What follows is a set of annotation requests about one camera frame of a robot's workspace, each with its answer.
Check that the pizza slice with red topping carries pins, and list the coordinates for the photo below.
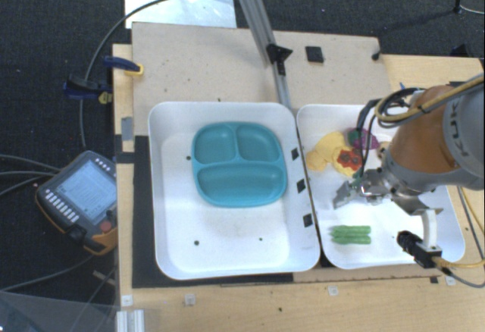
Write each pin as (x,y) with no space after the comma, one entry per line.
(348,161)

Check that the purple grapes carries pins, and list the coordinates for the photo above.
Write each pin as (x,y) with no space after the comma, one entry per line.
(358,138)

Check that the blue divided plate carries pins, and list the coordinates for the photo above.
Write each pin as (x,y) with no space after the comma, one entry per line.
(238,182)

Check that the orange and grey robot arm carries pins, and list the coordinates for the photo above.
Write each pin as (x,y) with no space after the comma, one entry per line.
(424,141)

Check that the white plastic tray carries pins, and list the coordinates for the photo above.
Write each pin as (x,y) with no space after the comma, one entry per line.
(227,239)
(379,252)

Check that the green bean pods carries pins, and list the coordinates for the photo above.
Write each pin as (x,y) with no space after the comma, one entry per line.
(350,235)

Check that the black cylinder on white bracket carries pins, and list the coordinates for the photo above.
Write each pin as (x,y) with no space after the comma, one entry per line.
(417,245)

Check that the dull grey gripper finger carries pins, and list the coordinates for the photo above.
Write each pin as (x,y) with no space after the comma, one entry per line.
(350,185)
(342,198)

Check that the black block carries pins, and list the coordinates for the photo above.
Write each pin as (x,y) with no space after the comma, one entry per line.
(315,54)

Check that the yellow wavy toy piece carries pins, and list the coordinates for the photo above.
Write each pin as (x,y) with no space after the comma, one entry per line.
(326,150)

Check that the pale cardboard board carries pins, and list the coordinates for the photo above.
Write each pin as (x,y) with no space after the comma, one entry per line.
(212,65)

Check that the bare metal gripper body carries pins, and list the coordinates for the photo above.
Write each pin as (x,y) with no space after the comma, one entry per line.
(375,188)

